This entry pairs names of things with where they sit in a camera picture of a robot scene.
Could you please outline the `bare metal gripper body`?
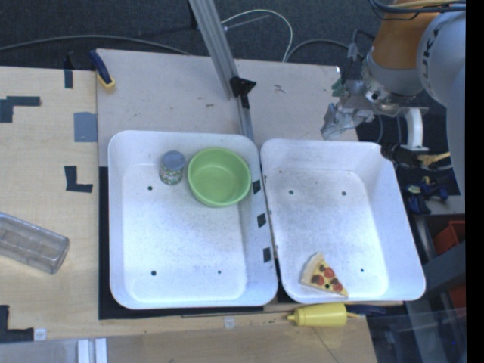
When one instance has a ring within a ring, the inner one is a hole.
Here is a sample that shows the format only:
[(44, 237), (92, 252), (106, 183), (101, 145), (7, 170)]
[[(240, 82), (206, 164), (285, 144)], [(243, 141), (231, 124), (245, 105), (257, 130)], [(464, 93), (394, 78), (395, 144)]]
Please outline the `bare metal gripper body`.
[(340, 113), (358, 111), (364, 117), (363, 123), (371, 122), (375, 116), (400, 116), (407, 110), (405, 98), (379, 86), (371, 89), (364, 84), (345, 84), (337, 108)]

